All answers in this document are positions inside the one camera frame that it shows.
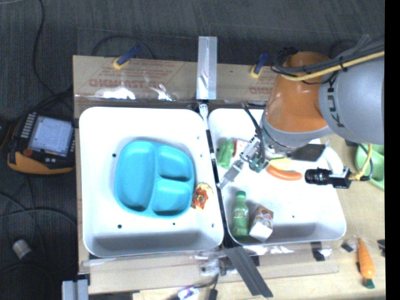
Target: blue divided plate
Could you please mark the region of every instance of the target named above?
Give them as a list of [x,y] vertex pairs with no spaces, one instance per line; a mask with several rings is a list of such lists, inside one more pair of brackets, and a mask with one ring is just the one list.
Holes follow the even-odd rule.
[[153,218],[173,218],[191,205],[194,166],[175,147],[133,141],[123,147],[114,178],[114,195],[125,210]]

